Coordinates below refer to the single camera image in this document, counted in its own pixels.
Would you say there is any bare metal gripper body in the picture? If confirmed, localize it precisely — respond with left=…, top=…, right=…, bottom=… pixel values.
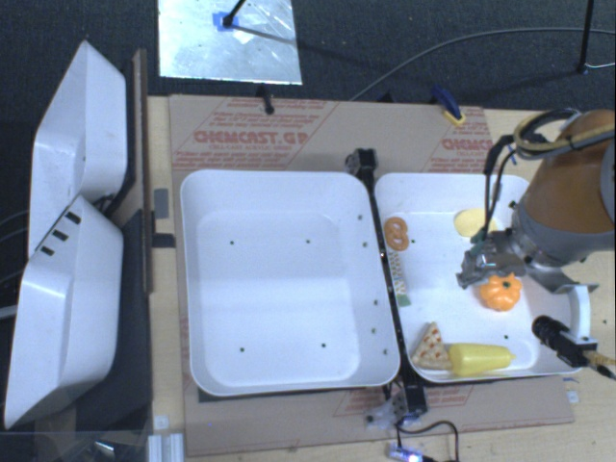
left=476, top=230, right=531, bottom=278

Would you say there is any orange pumpkin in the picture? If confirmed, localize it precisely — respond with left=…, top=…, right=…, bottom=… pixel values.
left=478, top=271, right=524, bottom=313

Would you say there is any white plastic tray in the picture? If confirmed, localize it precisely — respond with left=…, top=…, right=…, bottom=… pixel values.
left=179, top=168, right=402, bottom=398
left=373, top=171, right=586, bottom=385

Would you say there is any pale yellow round chip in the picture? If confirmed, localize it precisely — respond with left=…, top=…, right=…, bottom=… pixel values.
left=453, top=207, right=500, bottom=239

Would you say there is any white printed packet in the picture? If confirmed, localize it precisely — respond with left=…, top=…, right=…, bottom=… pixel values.
left=388, top=249, right=413, bottom=308

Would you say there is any pizza slice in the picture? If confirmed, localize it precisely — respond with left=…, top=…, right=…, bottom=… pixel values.
left=410, top=321, right=454, bottom=372

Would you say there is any yellow squeeze bottle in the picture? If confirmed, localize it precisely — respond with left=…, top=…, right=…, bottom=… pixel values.
left=447, top=343, right=519, bottom=377

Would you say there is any thin black rod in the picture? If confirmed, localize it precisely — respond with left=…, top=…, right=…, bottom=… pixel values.
left=359, top=166, right=421, bottom=394

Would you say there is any brown pretzel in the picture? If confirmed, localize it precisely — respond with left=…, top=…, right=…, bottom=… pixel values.
left=382, top=216, right=412, bottom=253

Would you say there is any brown cardboard board red print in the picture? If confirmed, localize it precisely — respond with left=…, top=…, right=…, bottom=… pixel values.
left=167, top=94, right=577, bottom=457

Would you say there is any black cylinder on white bracket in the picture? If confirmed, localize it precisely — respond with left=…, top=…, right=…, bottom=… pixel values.
left=531, top=281, right=601, bottom=368

